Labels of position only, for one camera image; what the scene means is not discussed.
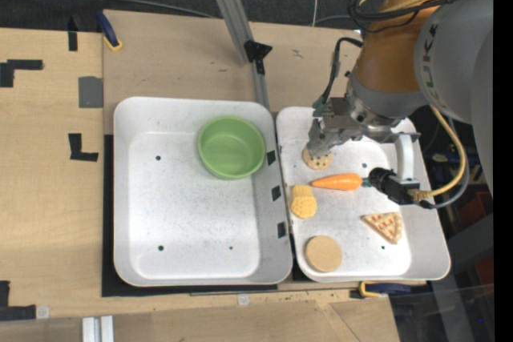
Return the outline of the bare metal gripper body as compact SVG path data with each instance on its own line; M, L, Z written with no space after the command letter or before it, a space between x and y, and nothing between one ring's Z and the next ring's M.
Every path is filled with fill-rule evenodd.
M402 118L389 118L370 111L359 98L328 98L322 111L320 140L325 144L343 144L366 137L388 143Z

